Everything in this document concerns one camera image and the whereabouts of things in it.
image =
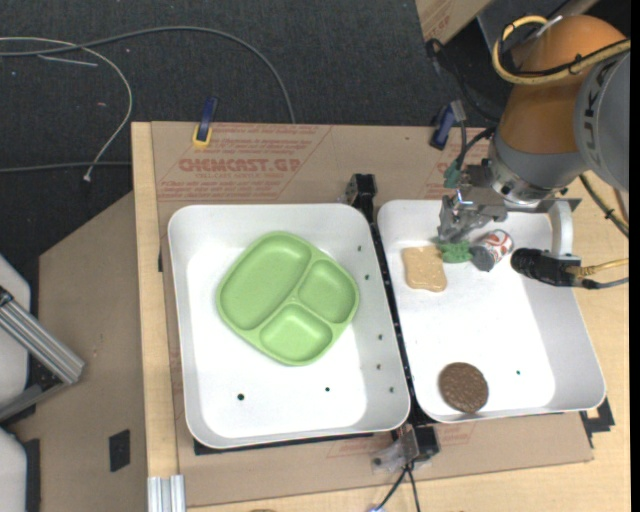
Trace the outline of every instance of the yellow wire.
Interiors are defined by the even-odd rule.
[[[591,265],[588,267],[578,267],[575,265],[571,265],[565,268],[565,271],[577,277],[585,277],[592,276],[596,272],[601,272],[602,270],[608,270],[610,268],[621,267],[622,265],[628,264],[629,258],[622,258],[619,260],[608,261],[607,263],[600,263],[599,265]]]
[[[522,25],[531,24],[531,23],[546,25],[548,23],[548,20],[542,16],[524,16],[522,18],[519,18],[511,22],[509,25],[505,27],[504,31],[502,32],[502,37],[498,39],[496,43],[493,45],[493,50],[491,52],[491,61],[493,63],[493,67],[495,68],[498,75],[500,75],[504,80],[508,82],[511,82],[514,84],[520,84],[520,85],[536,85],[536,84],[552,82],[555,80],[560,80],[561,78],[564,78],[566,76],[578,74],[584,69],[588,68],[589,66],[593,66],[598,62],[602,62],[603,60],[608,59],[609,57],[613,57],[614,55],[618,55],[619,53],[623,53],[631,49],[631,40],[625,39],[624,41],[620,41],[619,43],[612,45],[606,50],[597,52],[596,54],[591,55],[590,57],[587,57],[585,59],[580,60],[579,62],[572,64],[566,69],[560,70],[550,75],[544,75],[544,76],[514,75],[513,73],[509,73],[509,71],[507,71],[502,66],[502,63],[500,61],[500,51],[499,51],[500,44],[506,41],[507,38],[518,27],[521,27]]]

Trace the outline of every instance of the gray object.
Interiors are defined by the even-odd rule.
[[[631,52],[596,65],[580,88],[573,129],[587,165],[612,187],[629,192]]]
[[[11,290],[18,304],[25,308],[29,306],[29,284],[1,254],[0,286]],[[28,375],[29,352],[0,329],[0,409],[24,390]]]
[[[84,361],[48,333],[38,320],[18,304],[13,295],[0,286],[0,328],[40,361],[56,378],[46,389],[33,384],[0,408],[0,421],[23,411],[63,386],[80,379]]]
[[[183,475],[147,480],[148,512],[185,512],[187,501]]]
[[[497,131],[489,146],[493,189],[506,201],[533,204],[561,191],[587,170],[582,155],[532,154],[513,149]]]

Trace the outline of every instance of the brown cookie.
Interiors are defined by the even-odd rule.
[[[438,376],[438,387],[447,404],[458,411],[479,411],[489,398],[489,386],[482,372],[468,363],[451,363]]]

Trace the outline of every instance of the green object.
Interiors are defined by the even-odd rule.
[[[225,323],[289,365],[322,357],[353,319],[359,298],[356,282],[340,264],[283,231],[252,243],[216,291]]]
[[[441,244],[438,246],[445,263],[463,263],[469,261],[473,255],[469,251],[469,240],[462,240],[455,244]]]
[[[444,171],[444,188],[457,188],[460,180],[461,170],[458,168],[456,160]]]

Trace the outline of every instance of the cookie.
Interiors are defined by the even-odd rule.
[[[441,292],[447,287],[442,254],[435,245],[403,249],[402,262],[405,280],[411,288]]]
[[[461,412],[477,412],[489,398],[489,386],[484,375],[468,363],[445,366],[438,376],[438,387],[444,401]]]

